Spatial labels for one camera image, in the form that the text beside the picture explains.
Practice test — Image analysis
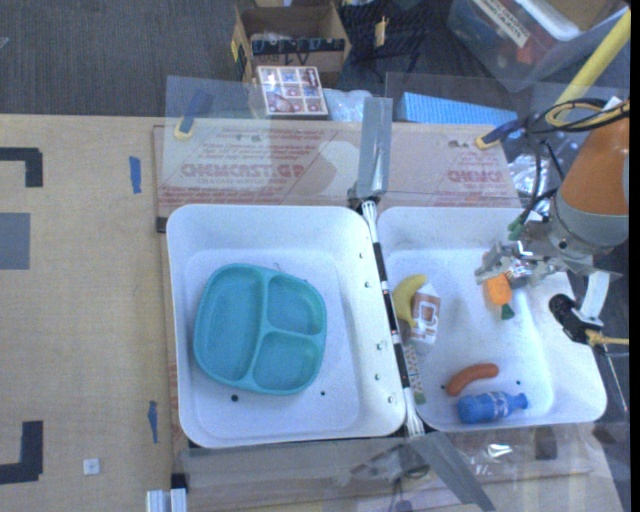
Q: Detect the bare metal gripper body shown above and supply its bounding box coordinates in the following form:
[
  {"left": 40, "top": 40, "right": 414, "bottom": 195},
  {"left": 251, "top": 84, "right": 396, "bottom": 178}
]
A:
[{"left": 510, "top": 219, "right": 597, "bottom": 279}]

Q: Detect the orange carrot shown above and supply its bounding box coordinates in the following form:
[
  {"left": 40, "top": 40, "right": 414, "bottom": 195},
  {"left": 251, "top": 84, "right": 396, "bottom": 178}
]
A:
[{"left": 483, "top": 273, "right": 517, "bottom": 322}]

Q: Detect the white plastic tray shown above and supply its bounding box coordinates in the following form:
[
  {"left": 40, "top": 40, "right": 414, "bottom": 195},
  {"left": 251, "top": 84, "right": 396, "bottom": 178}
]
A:
[
  {"left": 375, "top": 205, "right": 609, "bottom": 434},
  {"left": 165, "top": 202, "right": 408, "bottom": 449}
]

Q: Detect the white and brown carton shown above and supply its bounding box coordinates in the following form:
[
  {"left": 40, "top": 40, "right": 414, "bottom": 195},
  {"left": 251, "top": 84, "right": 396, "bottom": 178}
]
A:
[{"left": 406, "top": 281, "right": 443, "bottom": 352}]

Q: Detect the yellow banana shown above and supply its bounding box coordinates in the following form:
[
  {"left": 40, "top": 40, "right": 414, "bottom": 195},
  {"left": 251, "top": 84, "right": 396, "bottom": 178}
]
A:
[{"left": 391, "top": 273, "right": 430, "bottom": 330}]

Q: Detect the thin black and white rod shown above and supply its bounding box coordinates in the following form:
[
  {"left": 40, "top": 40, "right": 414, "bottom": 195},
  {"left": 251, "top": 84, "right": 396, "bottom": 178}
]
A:
[{"left": 360, "top": 198, "right": 427, "bottom": 439}]

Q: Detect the orange sausage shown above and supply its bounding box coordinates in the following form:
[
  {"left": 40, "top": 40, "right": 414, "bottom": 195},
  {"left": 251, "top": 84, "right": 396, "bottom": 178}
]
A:
[{"left": 444, "top": 362, "right": 501, "bottom": 398}]

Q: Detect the thin printed stick packet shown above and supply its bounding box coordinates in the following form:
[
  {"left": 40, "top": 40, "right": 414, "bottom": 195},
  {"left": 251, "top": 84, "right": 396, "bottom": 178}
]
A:
[{"left": 403, "top": 343, "right": 427, "bottom": 406}]

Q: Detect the blue bottle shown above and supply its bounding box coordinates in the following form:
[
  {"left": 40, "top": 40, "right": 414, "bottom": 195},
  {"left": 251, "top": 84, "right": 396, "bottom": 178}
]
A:
[{"left": 455, "top": 390, "right": 530, "bottom": 426}]

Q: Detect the blue foam block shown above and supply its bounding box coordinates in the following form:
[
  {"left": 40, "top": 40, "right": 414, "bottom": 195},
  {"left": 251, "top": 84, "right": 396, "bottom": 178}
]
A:
[{"left": 394, "top": 91, "right": 520, "bottom": 127}]

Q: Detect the brown cardboard board red print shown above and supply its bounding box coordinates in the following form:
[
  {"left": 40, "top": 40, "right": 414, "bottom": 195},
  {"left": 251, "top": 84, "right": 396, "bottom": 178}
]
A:
[{"left": 152, "top": 117, "right": 604, "bottom": 504}]

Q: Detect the colourful printed square box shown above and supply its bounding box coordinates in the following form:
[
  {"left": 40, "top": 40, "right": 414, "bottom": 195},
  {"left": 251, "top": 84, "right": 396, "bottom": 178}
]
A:
[{"left": 254, "top": 64, "right": 331, "bottom": 121}]

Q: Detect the green divided plate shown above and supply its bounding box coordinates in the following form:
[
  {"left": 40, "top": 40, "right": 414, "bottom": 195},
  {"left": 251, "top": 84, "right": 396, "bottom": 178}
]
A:
[{"left": 192, "top": 262, "right": 329, "bottom": 397}]

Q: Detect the brown cardboard box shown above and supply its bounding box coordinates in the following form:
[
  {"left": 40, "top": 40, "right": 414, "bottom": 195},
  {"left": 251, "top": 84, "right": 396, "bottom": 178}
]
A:
[{"left": 230, "top": 0, "right": 353, "bottom": 86}]

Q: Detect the black cylinder on white bracket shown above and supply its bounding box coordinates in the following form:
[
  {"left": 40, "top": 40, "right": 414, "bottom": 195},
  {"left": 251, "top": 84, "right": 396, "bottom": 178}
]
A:
[{"left": 547, "top": 269, "right": 612, "bottom": 346}]

